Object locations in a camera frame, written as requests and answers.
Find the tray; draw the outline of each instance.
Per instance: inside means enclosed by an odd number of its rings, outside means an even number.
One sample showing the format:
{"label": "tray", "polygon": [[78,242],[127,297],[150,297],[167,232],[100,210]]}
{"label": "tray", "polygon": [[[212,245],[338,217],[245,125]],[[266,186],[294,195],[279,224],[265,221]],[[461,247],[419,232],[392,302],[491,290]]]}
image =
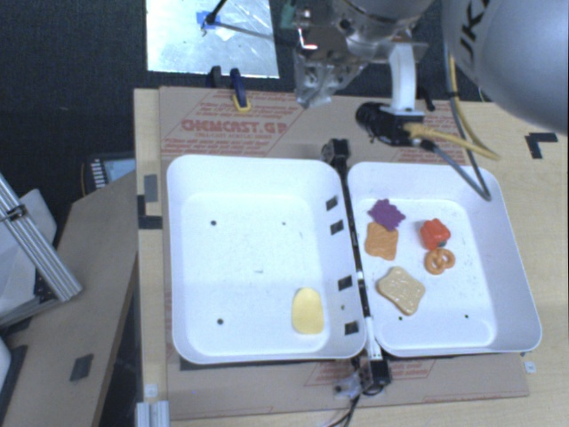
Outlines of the tray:
{"label": "tray", "polygon": [[[167,171],[172,335],[212,364],[343,359],[365,328],[341,184],[318,161],[176,158]],[[325,327],[299,334],[296,292],[320,293]]]}
{"label": "tray", "polygon": [[[471,168],[465,168],[474,175]],[[360,163],[349,172],[375,338],[399,357],[526,351],[541,339],[541,325],[496,179],[483,170],[492,201],[477,195],[450,167]],[[367,213],[389,199],[406,218],[398,226],[392,262],[363,249]],[[423,265],[428,251],[419,229],[438,218],[451,231],[446,248],[456,263],[439,276]],[[426,287],[418,310],[406,316],[375,290],[394,267]]]}

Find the wooden table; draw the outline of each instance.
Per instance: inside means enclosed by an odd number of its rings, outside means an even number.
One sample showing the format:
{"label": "wooden table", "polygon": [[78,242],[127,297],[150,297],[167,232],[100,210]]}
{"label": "wooden table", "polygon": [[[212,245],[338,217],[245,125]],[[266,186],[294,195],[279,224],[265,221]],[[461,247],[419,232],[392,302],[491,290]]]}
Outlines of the wooden table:
{"label": "wooden table", "polygon": [[[135,93],[138,194],[146,173],[160,173],[159,97],[156,90]],[[478,136],[502,156],[499,163],[479,159],[501,185],[509,218],[543,327],[540,346],[525,355],[536,373],[527,376],[530,397],[358,409],[354,426],[534,426],[565,425],[569,419],[567,299],[567,139],[540,144],[542,159],[532,158],[525,136],[544,133],[498,109],[492,103],[464,103]],[[160,215],[159,199],[146,204],[146,214]],[[142,230],[140,298],[145,400],[167,398],[162,238]],[[323,426],[341,413],[324,411],[255,415],[187,422],[175,427]]]}

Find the yellow cable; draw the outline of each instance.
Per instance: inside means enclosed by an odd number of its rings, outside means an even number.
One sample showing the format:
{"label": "yellow cable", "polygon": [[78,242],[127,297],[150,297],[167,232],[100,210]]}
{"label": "yellow cable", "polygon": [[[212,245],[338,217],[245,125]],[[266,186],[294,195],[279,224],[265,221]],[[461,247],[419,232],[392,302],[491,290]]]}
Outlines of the yellow cable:
{"label": "yellow cable", "polygon": [[409,139],[431,139],[431,138],[440,138],[445,141],[452,142],[457,144],[464,149],[472,150],[483,157],[490,158],[492,160],[498,161],[500,156],[492,152],[491,150],[487,149],[486,147],[480,147],[470,141],[463,140],[458,136],[454,136],[453,134],[439,132],[437,130],[433,130],[432,128],[428,128],[423,124],[413,124],[413,123],[406,123],[403,125],[403,129],[407,131],[409,135]]}
{"label": "yellow cable", "polygon": [[[458,91],[458,83],[456,80],[456,66],[454,64],[454,58],[449,53],[448,58],[446,60],[448,61],[448,69],[449,69],[449,73],[451,76],[451,86],[453,87],[451,92],[456,92],[456,91]],[[454,106],[456,107],[456,112],[459,115],[459,119],[462,122],[462,126],[464,126],[464,129],[469,134],[472,141],[481,149],[487,151],[488,153],[491,153],[492,156],[489,157],[490,159],[498,161],[500,159],[500,156],[497,153],[493,152],[492,150],[488,149],[485,146],[485,144],[474,133],[474,130],[470,126],[468,119],[466,118],[466,116],[462,112],[461,100],[459,99],[459,97],[458,96],[452,96],[451,100],[453,100]]]}

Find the red toy pepper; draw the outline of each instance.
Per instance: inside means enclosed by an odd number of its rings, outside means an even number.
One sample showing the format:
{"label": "red toy pepper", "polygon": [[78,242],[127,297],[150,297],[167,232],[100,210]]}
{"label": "red toy pepper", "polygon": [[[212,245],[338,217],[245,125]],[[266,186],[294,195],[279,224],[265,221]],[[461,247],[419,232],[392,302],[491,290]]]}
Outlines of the red toy pepper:
{"label": "red toy pepper", "polygon": [[423,244],[431,251],[440,246],[445,246],[446,241],[451,238],[451,231],[438,218],[427,220],[422,225],[420,233]]}

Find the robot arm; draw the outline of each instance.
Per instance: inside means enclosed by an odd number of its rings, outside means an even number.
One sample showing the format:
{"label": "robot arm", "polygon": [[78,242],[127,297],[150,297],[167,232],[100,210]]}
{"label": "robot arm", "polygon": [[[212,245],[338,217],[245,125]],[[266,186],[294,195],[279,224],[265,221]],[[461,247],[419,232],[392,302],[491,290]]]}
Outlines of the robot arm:
{"label": "robot arm", "polygon": [[[414,92],[414,83],[402,84],[411,77],[409,52],[419,61],[427,46],[410,29],[432,1],[320,0],[298,11],[299,102],[329,101],[369,63],[403,66],[392,71],[394,98]],[[569,0],[443,3],[445,41],[465,74],[507,111],[566,134]]]}

